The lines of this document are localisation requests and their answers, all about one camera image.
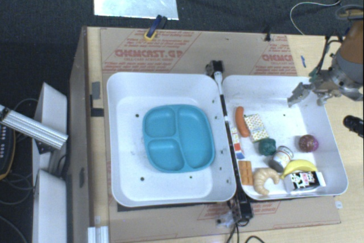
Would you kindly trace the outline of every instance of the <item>white tray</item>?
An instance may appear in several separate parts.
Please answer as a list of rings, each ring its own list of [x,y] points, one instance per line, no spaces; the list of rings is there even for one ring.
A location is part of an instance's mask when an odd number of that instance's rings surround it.
[[[269,179],[264,185],[270,190],[268,196],[258,194],[253,186],[243,186],[248,196],[255,200],[291,199],[294,197],[340,195],[348,187],[348,178],[331,130],[326,110],[316,103],[317,96],[311,93],[302,102],[287,106],[287,97],[299,82],[308,83],[305,77],[285,76],[229,76],[223,82],[227,112],[230,123],[235,124],[236,107],[242,106],[244,114],[259,114],[270,138],[276,140],[277,147],[284,145],[293,151],[294,159],[313,162],[322,172],[326,187],[297,194],[287,193],[283,181],[275,185]],[[299,150],[298,139],[305,134],[314,135],[319,141],[313,153]],[[257,168],[268,167],[270,157],[260,155],[258,144],[250,138],[241,138],[245,160],[250,160],[253,173]]]
[[[111,188],[127,207],[227,201],[236,182],[217,84],[205,75],[116,73],[107,82]],[[200,171],[180,174],[155,169],[144,148],[142,122],[152,108],[188,104],[206,114],[215,159]]]

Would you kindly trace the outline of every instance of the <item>purple ball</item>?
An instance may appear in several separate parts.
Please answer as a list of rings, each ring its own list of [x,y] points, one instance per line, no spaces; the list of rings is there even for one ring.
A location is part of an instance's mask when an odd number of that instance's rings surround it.
[[[304,152],[314,152],[319,147],[319,142],[313,135],[304,135],[300,138],[298,145]]]

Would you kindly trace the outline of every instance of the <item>wooden block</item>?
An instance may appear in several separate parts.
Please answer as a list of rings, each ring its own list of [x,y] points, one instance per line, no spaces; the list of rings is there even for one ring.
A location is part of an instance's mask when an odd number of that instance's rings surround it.
[[[251,170],[251,162],[239,160],[238,165],[239,165],[241,184],[243,186],[252,186],[253,172]]]

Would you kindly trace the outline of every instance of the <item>brown cylinder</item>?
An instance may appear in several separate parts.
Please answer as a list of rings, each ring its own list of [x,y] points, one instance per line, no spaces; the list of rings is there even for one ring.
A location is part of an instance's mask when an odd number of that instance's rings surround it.
[[[363,64],[363,21],[354,22],[345,40],[342,42],[340,54],[343,59]]]

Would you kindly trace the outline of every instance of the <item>yellow banana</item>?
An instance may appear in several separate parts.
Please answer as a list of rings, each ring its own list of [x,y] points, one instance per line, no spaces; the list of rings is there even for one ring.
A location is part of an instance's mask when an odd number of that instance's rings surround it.
[[[286,177],[286,175],[291,174],[295,171],[304,171],[304,172],[317,171],[317,168],[313,163],[307,160],[303,159],[291,160],[289,164],[287,164],[287,166],[285,167],[280,178],[283,179]]]

